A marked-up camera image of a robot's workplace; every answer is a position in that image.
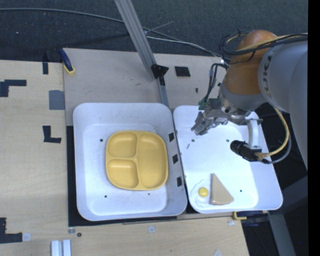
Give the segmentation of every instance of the cable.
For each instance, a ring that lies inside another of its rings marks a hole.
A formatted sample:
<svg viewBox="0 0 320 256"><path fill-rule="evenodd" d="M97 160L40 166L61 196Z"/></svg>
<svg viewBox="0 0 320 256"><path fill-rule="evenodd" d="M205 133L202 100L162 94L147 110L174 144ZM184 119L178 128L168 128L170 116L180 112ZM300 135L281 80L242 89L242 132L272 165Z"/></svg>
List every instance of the cable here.
<svg viewBox="0 0 320 256"><path fill-rule="evenodd" d="M251 61L251 59L254 57L255 53L256 53L256 52L253 51L252 54L251 54L251 56L250 56L248 59L246 59L246 60L236 61L236 62L230 62L229 64L230 64L230 65L233 65L233 64L238 64L238 63L249 62L249 61Z"/></svg>
<svg viewBox="0 0 320 256"><path fill-rule="evenodd" d="M291 136L289 136L288 147L290 146L289 143L291 143L290 140L291 140ZM273 149L273 148L278 148L279 147L279 145L267 145L267 146L268 146L269 149ZM299 162L303 162L303 159L302 159L300 153L298 153L298 152L299 152L299 147L298 146L297 146L296 150L294 150L292 148L292 146L291 146L291 150L290 150L290 152L289 152L289 154L287 156L288 157L292 157L293 159L295 159L295 160L297 160Z"/></svg>
<svg viewBox="0 0 320 256"><path fill-rule="evenodd" d="M67 14L76 14L76 15L84 15L84 16L89 16L89 17L94 17L94 18L99 18L99 19L104 19L104 20L109 20L109 21L113 21L113 22L118 22L118 23L122 23L124 24L125 22L121 19L116 19L116 18L111 18L111 17L107 17L107 16L102 16L102 15L97 15L97 14L91 14L91 13L87 13L87 12L80 12L80 11L73 11L73 10L63 10L63 9L52 9L52 8L27 8L27 7L21 7L21 8L0 8L0 12L1 11L42 11L42 12L59 12L59 13L67 13ZM149 32L152 32L152 33L155 33L155 34L158 34L160 36L163 36L163 37L166 37L168 39L171 39L171 40L167 40L167 39L162 39L162 38L157 38L157 37L151 37L151 36L147 36L147 38L150 38L150 39L155 39L155 40L162 40L162 41L167 41L167 42L173 42L173 43L181 43L181 44L185 44L185 45L189 45L189 46L192 46L194 48L197 48L201 51L204 51L206 53L209 53L211 55L213 55L214 57L222 57L220 56L219 54L216 54L210 50L207 50L197 44L194 44L194 43L191 43L191 42L185 42L185 41L182 41L178 38L175 38L173 36L170 36L170 35L167 35L167 34L164 34L164 33L161 33L161 32L158 32L158 31L155 31L155 29L157 29L158 27L156 28L153 28L153 29L150 29L150 28L147 28L147 27L142 27L142 29L145 30L145 33L149 33Z"/></svg>
<svg viewBox="0 0 320 256"><path fill-rule="evenodd" d="M158 30L158 29L160 29L160 28L162 28L162 27L164 27L164 26L167 26L167 25L169 25L169 24L171 24L171 23L173 23L173 22L174 22L174 21L170 21L170 22L167 22L167 23L162 24L162 25L160 25L160 26L156 26L156 27L154 27L154 28L152 28L152 29L150 29L150 30L148 30L148 31L145 31L144 33L147 34L147 33L149 33L149 32Z"/></svg>
<svg viewBox="0 0 320 256"><path fill-rule="evenodd" d="M266 48L270 48L270 47L274 47L282 44L289 44L289 43L308 40L308 33L288 34L288 35L282 35L282 36L277 36L275 38L263 40L238 50L227 50L226 46L230 41L234 40L235 38L239 38L241 36L246 36L248 33L249 32L238 31L233 35L227 35L223 37L219 45L219 50L222 52L223 58L224 58L224 55L231 55L231 56L244 55L244 54L256 52L258 50L262 50L262 49L266 49Z"/></svg>
<svg viewBox="0 0 320 256"><path fill-rule="evenodd" d="M202 46L197 45L197 44L192 43L192 42L169 40L169 39L157 38L157 37L148 36L148 35L147 35L146 37L149 38L149 39L161 40L161 41L166 41L166 42L186 44L186 45L189 45L189 46L198 48L198 49L200 49L200 50L202 50L202 51L204 51L204 52L210 53L210 54L213 55L214 57L221 57L220 55L218 55L218 54L216 54L216 53L214 53L214 52L212 52L212 51L209 51L209 50L203 48Z"/></svg>
<svg viewBox="0 0 320 256"><path fill-rule="evenodd" d="M203 103L207 102L209 94L211 93L212 89L215 87L215 84L216 84L216 81L217 81L216 77L217 77L218 67L222 67L222 68L225 68L225 69L228 68L227 65L222 64L222 63L213 63L211 65L210 75L209 75L208 91L207 91L206 95L204 96L204 98L202 99Z"/></svg>
<svg viewBox="0 0 320 256"><path fill-rule="evenodd" d="M283 159L285 159L285 158L290 154L290 151L291 151L292 141L291 141L291 136L290 136L290 134L289 134L289 138L288 138L288 143L287 143L287 145L288 145L288 147L287 147L285 153L284 153L281 157L279 157L279 158L276 159L276 160L272 160L272 161L269 161L269 160L267 160L267 159L262 159L262 162L263 162L264 164L277 164L277 163L279 163L280 161L282 161Z"/></svg>
<svg viewBox="0 0 320 256"><path fill-rule="evenodd" d="M269 152L269 153L256 152L255 155L256 155L256 156L258 157L258 159L261 160L261 161L262 161L264 158L267 158L267 157L270 157L270 156L273 156L273 155L279 153L281 150L284 149L284 147L287 145L288 140L289 140L289 135L290 135L290 134L289 134L289 127L288 127L288 125L287 125L287 122L286 122L286 120L284 119L284 117L283 117L283 115L281 114L281 112L280 112L277 108L274 107L274 110L275 110L275 112L278 114L280 120L281 120L282 123L283 123L284 129L285 129L285 138L284 138L284 141L283 141L282 145L281 145L278 149L276 149L276 150L274 150L274 151L272 151L272 152Z"/></svg>
<svg viewBox="0 0 320 256"><path fill-rule="evenodd" d="M282 113L282 115L283 116L284 115L289 115L289 113L284 112L284 113ZM271 113L271 114L259 115L259 118L260 119L265 119L265 118L273 118L273 117L277 117L277 116L278 116L277 113Z"/></svg>

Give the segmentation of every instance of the wooden table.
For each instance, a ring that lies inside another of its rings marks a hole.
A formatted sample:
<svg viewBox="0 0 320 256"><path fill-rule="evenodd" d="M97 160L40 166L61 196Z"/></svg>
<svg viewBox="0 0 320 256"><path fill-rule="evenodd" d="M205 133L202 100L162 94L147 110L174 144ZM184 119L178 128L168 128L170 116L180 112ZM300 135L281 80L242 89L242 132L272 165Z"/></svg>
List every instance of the wooden table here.
<svg viewBox="0 0 320 256"><path fill-rule="evenodd" d="M6 234L30 234L0 244L0 255L50 255L54 240L71 240L73 256L249 255L241 222L231 216L76 226L69 234L65 110L49 107L49 91L64 91L63 72L61 63L48 63L43 74L41 62L0 61L0 82L27 82L0 97L0 218ZM44 142L43 126L61 142Z"/></svg>

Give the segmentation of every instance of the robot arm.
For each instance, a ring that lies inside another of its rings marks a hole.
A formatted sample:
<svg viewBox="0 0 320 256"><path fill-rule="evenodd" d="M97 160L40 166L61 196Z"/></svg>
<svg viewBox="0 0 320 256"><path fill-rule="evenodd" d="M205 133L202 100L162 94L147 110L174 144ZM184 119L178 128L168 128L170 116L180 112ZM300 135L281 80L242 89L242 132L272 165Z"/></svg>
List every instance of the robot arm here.
<svg viewBox="0 0 320 256"><path fill-rule="evenodd" d="M245 34L236 51L222 50L233 57L218 98L204 98L200 102L203 111L198 113L191 129L197 135L204 135L228 121L248 125L246 117L269 102L276 110L290 113L296 141L308 168L308 34L277 37L265 30L254 30ZM249 161L268 156L251 150L251 145L241 141L231 144L231 149Z"/></svg>

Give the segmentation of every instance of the white plate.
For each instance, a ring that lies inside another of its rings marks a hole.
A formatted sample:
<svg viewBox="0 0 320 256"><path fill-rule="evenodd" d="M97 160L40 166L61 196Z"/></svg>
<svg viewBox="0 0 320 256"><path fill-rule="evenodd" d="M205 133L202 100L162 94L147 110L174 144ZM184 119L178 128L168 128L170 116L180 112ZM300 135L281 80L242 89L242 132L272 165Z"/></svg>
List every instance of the white plate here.
<svg viewBox="0 0 320 256"><path fill-rule="evenodd" d="M73 112L76 202L90 221L168 217L187 206L172 113L160 103L83 103ZM106 173L106 144L115 132L156 133L166 144L168 179L162 187L133 191L115 187Z"/></svg>
<svg viewBox="0 0 320 256"><path fill-rule="evenodd" d="M191 206L203 214L278 209L283 197L273 165L249 162L230 149L234 140L249 141L247 126L228 122L197 136L191 127L195 124L198 109L199 106L179 106L173 112ZM248 118L258 117L253 112ZM261 125L258 143L263 152L268 151ZM233 202L225 205L212 205L209 201L201 203L198 194L191 193L201 181L207 181L210 188L212 173L232 195Z"/></svg>

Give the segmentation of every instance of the yellow divided plate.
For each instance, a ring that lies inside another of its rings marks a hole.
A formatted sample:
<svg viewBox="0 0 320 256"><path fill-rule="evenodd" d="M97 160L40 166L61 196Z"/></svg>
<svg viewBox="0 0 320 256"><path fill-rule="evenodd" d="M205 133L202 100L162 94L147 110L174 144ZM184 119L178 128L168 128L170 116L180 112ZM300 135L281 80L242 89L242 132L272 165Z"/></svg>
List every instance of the yellow divided plate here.
<svg viewBox="0 0 320 256"><path fill-rule="evenodd" d="M126 190L155 190L168 178L164 140L148 131L126 130L112 134L106 144L106 174Z"/></svg>

